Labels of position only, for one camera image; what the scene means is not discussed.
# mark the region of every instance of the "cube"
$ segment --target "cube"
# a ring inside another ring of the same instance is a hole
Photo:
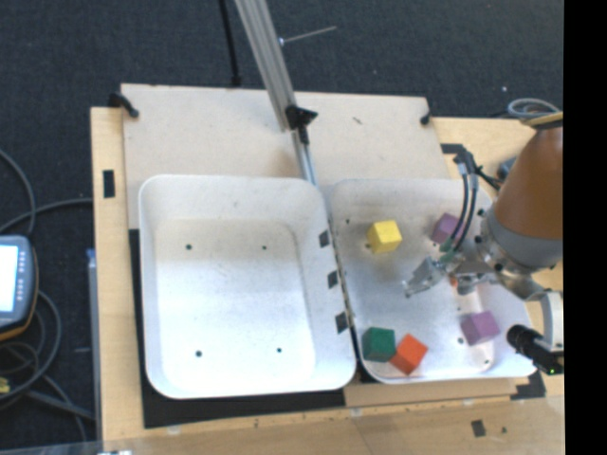
[[[461,327],[469,345],[486,342],[500,333],[495,317],[488,310],[468,316]]]
[[[375,362],[388,362],[396,352],[395,331],[370,327],[362,335],[362,356]]]
[[[428,352],[428,346],[411,334],[407,334],[396,347],[390,363],[405,374],[411,374]]]
[[[447,238],[449,238],[455,231],[457,221],[457,217],[445,212],[434,225],[434,231],[432,232],[431,239],[439,245],[445,243],[445,241],[447,241]],[[455,239],[459,239],[461,237],[462,230],[463,228],[460,227],[459,231],[457,231],[457,234],[455,234]]]
[[[398,248],[402,236],[396,221],[387,220],[373,223],[367,229],[367,240],[374,253],[387,253]]]

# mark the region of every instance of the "empty white tray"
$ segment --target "empty white tray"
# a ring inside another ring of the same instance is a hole
[[[157,175],[139,192],[146,371],[209,398],[346,385],[356,368],[320,192],[298,178]]]
[[[389,362],[362,359],[378,381],[524,377],[536,370],[507,343],[510,326],[531,323],[524,303],[501,285],[483,283],[460,296],[445,278],[427,291],[405,296],[402,282],[411,279],[426,256],[442,255],[431,239],[434,224],[444,212],[457,217],[462,201],[462,181],[451,179],[345,180],[330,192],[336,249],[358,344],[362,345],[369,327],[379,327],[394,330],[396,344],[409,333],[429,348],[409,375]],[[490,198],[480,190],[477,209],[490,205]],[[398,224],[402,243],[396,251],[374,254],[367,244],[367,229],[389,219]],[[469,237],[479,233],[480,219],[474,215]],[[460,324],[484,310],[491,311],[501,334],[469,346]]]

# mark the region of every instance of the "black floor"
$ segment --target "black floor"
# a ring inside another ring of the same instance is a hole
[[[227,1],[243,85],[261,88]],[[296,90],[423,96],[441,117],[492,117],[517,98],[562,107],[564,0],[267,1],[283,38],[337,27],[286,44]],[[228,86],[231,77],[217,0],[0,0],[0,150],[23,169],[38,206],[91,197],[89,109],[106,105],[122,82]],[[21,181],[0,160],[0,228],[28,208]],[[27,228],[21,222],[5,234]],[[73,404],[92,410],[92,209],[41,213],[31,240],[41,289],[63,322],[46,374]],[[40,315],[50,344],[53,317],[43,305]],[[35,320],[25,340],[36,345],[39,334]],[[10,362],[0,350],[0,376]],[[45,380],[33,389],[58,397]],[[30,396],[5,401],[0,450],[82,439],[70,414]],[[83,427],[93,440],[94,424]]]

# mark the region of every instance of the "screen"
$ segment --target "screen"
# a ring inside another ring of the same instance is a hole
[[[0,312],[12,312],[15,303],[19,247],[0,246]]]

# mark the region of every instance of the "purple block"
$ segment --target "purple block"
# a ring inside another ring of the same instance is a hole
[[[445,243],[447,238],[451,236],[455,227],[457,226],[457,218],[447,212],[445,212],[441,218],[434,225],[434,231],[432,233],[432,240],[435,243],[442,245]],[[462,235],[462,227],[460,227],[459,231],[455,235],[455,239],[459,239]]]
[[[461,326],[469,345],[480,344],[500,333],[493,314],[488,310],[470,315],[461,323]]]

